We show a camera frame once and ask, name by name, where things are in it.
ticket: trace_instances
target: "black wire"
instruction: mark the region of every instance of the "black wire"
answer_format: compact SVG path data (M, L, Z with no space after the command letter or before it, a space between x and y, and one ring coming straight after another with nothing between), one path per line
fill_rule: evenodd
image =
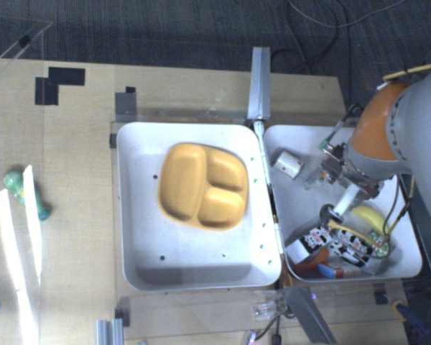
M281 316L278 317L278 321L276 321L276 335L279 335L279 322L281 321Z
M361 105L359 105L358 103L351 105L350 107L348 107L348 110L347 110L345 116L342 118L342 121L345 122L348 120L348 118L351 115L355 115L354 114L355 110L359 110L362 113L363 107Z
M397 198L399 196L399 176L396 175L397 181L396 181L396 193L394 194L394 200L393 200L393 204L391 205L391 208L389 209L388 214L386 215L385 221L383 221L383 235L386 235L386 225L388 224L388 220L391 217L391 215L393 214L394 211L394 207L396 206L397 203Z
M404 207L402 207L402 210L399 212L399 214L397 215L396 219L394 220L393 224L397 224L398 221L407 213L407 211L410 208L410 204L412 203L412 199L409 198L407 199L406 203L404 204Z
M277 54L282 53L282 52L293 52L295 54L300 54L301 58L302 58L302 62L299 65L294 66L291 70L289 70L288 73L293 73L296 70L298 70L299 68L302 68L303 66L306 67L307 72L309 74L311 74L311 65L314 65L316 68L320 69L320 71L322 72L323 75L325 75L324 70L322 70L321 67L318 66L318 64L316 63L318 60L322 59L329 51L330 49L334 46L337 38L338 38L338 19L336 14L334 13L334 11L323 1L321 0L313 0L319 4L321 4L321 6L324 6L325 9L327 9L330 14L332 15L333 19L334 19L334 35L332 37L332 40L329 41L328 45L322 49L320 52L318 52L317 54L315 54L314 56L310 57L310 58L306 58L306 55L304 54L304 51L297 39L297 37L295 36L294 30L292 28L292 25L290 24L290 21L287 18L287 6L289 6L289 3L292 2L293 0L284 0L284 5L283 5L283 14L284 14L284 19L287 23L287 28L290 31L291 35L292 35L292 39L294 40L297 48L298 48L298 52L296 50L290 49L290 48L283 48L283 49L279 49L276 50L272 53L272 64L273 64L273 60L274 58L277 56ZM353 73L353 69L352 69L352 62L351 62L351 36L350 36L350 27L347 25L348 24L348 14L346 12L346 8L343 5L343 3L341 2L341 0L334 0L338 5L340 5L342 11L343 11L343 18L344 18L344 23L346 26L346 36L348 38L348 101L351 102L352 101L352 73Z
M268 323L267 327L265 327L265 329L259 333L259 335L256 335L256 341L260 340L262 337L265 336L265 334L268 332L268 330L274 325L274 323L276 321L279 321L279 317L281 317L281 313L280 314L276 314L275 317L273 317L273 319L270 321L270 323Z
M292 36L292 39L294 40L294 42L295 42L295 45L297 46L297 49L298 49L298 53L300 54L300 56L301 56L301 58L302 58L302 62L300 63L300 64L298 64L298 65L296 65L296 66L294 66L290 71L289 71L289 73L293 73L293 72L295 72L297 69L299 69L299 68L301 68L301 67L303 67L303 66L305 66L306 68L307 68L307 71L308 71L308 73L309 74L311 74L311 68L310 68L310 65L312 65L312 64L314 64L315 65L315 63L314 63L314 61L316 61L316 60L319 60L319 59L321 59L322 57L324 57L329 51L330 51L330 49L332 48L332 46L334 46L334 44L335 44L335 41L337 40L337 37L338 37L338 28L337 27L335 27L335 29L334 29L334 34L333 34L333 37L332 37L332 40L331 41L329 41L329 43L327 44L327 46L324 48L324 49L322 49L320 52L318 52L318 53L316 53L315 55L313 55L312 57L310 57L310 58L306 58L306 56L305 56L305 54L304 54L304 51L303 51L303 49L302 49L302 45L300 44L300 41L297 39L297 36L296 36L296 34L295 34L295 32L294 32L294 29L292 28L292 25L291 25L291 23L290 23L290 21L289 21L289 18L288 18L288 11L287 11L287 8L289 7L289 3L290 2L292 2L292 1L294 1L294 0L284 0L284 3L283 3L283 14L284 14L284 19L285 19L285 21L286 21L286 23L287 23L287 29L289 30L289 32L290 32L290 34L291 34L291 36ZM332 16L332 18L334 19L334 22L335 22L335 26L337 26L338 25L338 19L337 19L337 16L335 15L335 13L333 12L333 10L326 4L326 3L324 3L323 1L321 1L321 0L313 0L314 2L317 2L317 3L319 3L319 4L321 4L321 6L323 6L325 9L327 9L328 10L328 12L330 13L330 15Z

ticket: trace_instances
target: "black tape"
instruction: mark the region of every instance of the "black tape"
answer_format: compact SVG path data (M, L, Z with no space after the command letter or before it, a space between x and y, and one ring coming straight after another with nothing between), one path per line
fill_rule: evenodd
M110 139L108 140L108 142L110 143L110 149L111 150L116 149L116 134L111 133Z
M19 39L19 46L21 46L21 48L26 47L30 42L32 41L32 39L29 37L28 34L22 36Z
M50 67L49 78L51 83L67 86L84 86L85 69Z
M129 310L123 308L115 308L115 319L121 318L123 320L123 327L129 327L131 321L129 320Z
M35 105L58 105L59 87L50 84L48 78L35 78Z
M85 69L50 67L48 78L35 78L35 105L59 105L59 85L84 86Z
M388 304L388 294L386 293L384 283L380 282L380 283L374 284L374 296L375 296L375 303L377 305Z

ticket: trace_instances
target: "yellow foam pad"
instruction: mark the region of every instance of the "yellow foam pad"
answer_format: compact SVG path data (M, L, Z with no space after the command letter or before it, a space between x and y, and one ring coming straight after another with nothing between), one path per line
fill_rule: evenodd
M173 221L227 230L246 208L248 178L237 156L203 144L179 143L168 151L158 185L158 206Z

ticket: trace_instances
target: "small white box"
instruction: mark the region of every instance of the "small white box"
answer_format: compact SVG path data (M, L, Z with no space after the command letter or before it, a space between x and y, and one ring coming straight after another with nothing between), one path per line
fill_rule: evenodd
M292 156L287 151L282 151L276 162L273 164L273 168L283 172L284 174L295 179L302 169L303 162L295 156Z

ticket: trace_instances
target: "banana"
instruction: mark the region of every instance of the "banana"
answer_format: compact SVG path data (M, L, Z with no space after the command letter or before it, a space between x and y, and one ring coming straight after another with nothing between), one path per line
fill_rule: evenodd
M367 206L357 206L351 210L357 217L366 220L375 231L383 234L383 223L384 219L372 208Z

